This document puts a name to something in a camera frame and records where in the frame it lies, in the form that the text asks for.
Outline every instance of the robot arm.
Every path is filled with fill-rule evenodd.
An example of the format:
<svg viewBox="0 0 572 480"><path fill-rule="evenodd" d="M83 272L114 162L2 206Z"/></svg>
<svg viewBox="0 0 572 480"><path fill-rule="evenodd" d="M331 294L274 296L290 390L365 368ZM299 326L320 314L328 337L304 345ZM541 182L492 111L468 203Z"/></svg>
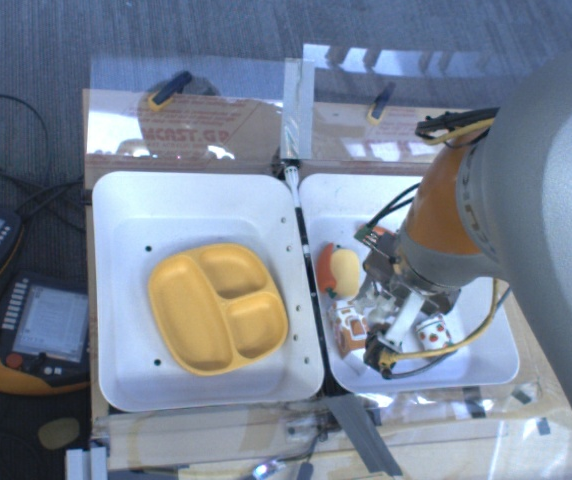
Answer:
<svg viewBox="0 0 572 480"><path fill-rule="evenodd" d="M508 282L572 407L572 52L499 111L440 119L473 131L437 155L396 234L373 233L371 221L356 235L372 249L365 286L379 282L391 300L406 290L398 315L412 316L422 303L447 312L477 277ZM375 322L367 342L365 362L385 377L395 334Z"/></svg>

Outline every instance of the gray carpet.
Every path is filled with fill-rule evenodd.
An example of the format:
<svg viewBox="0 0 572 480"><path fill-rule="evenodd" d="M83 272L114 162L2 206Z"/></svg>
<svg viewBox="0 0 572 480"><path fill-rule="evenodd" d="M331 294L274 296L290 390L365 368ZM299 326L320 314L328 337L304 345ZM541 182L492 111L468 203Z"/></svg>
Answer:
<svg viewBox="0 0 572 480"><path fill-rule="evenodd" d="M0 94L32 105L48 132L25 105L0 98L0 168L41 185L82 175L84 88L146 89L165 62L209 56L204 71L223 94L279 98L280 63L311 45L419 59L394 76L319 69L318 101L368 101L392 77L395 105L500 106L524 76L572 48L572 0L0 0ZM462 54L476 61L446 64ZM249 70L233 84L239 73L226 71L229 58L268 61L269 69ZM445 69L422 71L421 59L441 60ZM15 208L28 194L0 176L0 206ZM76 199L78 187L68 195ZM85 280L80 226L78 206L53 203L36 215L13 268ZM64 478L64 450L45 450L36 436L44 423L68 416L82 426L69 446L87 446L87 391L0 394L0 479Z"/></svg>

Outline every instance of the yellow cable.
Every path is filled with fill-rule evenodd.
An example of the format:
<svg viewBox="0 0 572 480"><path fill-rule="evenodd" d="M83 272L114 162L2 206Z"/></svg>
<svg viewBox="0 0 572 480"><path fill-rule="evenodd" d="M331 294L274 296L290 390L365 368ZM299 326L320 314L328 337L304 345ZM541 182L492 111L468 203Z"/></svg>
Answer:
<svg viewBox="0 0 572 480"><path fill-rule="evenodd" d="M476 123L469 124L468 126L457 128L452 132L439 135L434 139L426 139L422 137L422 140L426 144L431 144L431 145L442 144L443 142L446 142L447 140L450 139L454 139L455 137L461 137L462 135L466 135L467 133L481 130L482 128L488 128L491 124L493 124L494 120L495 120L494 118L483 119L482 121L477 121Z"/></svg>
<svg viewBox="0 0 572 480"><path fill-rule="evenodd" d="M403 359L424 359L427 357L436 357L441 356L444 354L449 354L450 352L455 352L456 350L469 345L477 338L479 338L490 326L493 318L495 318L495 313L497 312L497 300L499 294L499 280L493 279L493 295L490 305L490 310L488 315L484 321L475 329L472 333L468 335L467 338L463 339L462 341L455 343L454 345L450 345L448 347L436 349L436 350L423 350L421 352L404 352L401 354L397 354L390 350L383 350L380 354L380 364L385 363L386 365L394 364Z"/></svg>

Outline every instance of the red button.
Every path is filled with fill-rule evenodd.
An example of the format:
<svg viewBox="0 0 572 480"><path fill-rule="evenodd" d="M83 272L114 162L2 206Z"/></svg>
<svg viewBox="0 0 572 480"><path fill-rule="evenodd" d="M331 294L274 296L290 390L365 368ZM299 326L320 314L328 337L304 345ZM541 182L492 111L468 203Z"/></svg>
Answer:
<svg viewBox="0 0 572 480"><path fill-rule="evenodd" d="M24 362L24 358L16 352L11 352L6 356L6 366L13 370L19 370Z"/></svg>

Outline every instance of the yellow dish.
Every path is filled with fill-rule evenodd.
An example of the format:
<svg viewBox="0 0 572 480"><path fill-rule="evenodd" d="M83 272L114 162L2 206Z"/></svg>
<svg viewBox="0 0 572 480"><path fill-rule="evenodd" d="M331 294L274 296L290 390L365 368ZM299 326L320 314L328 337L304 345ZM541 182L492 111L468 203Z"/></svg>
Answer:
<svg viewBox="0 0 572 480"><path fill-rule="evenodd" d="M148 295L175 360L196 375L259 361L288 334L286 309L268 269L233 243L191 249L161 261Z"/></svg>

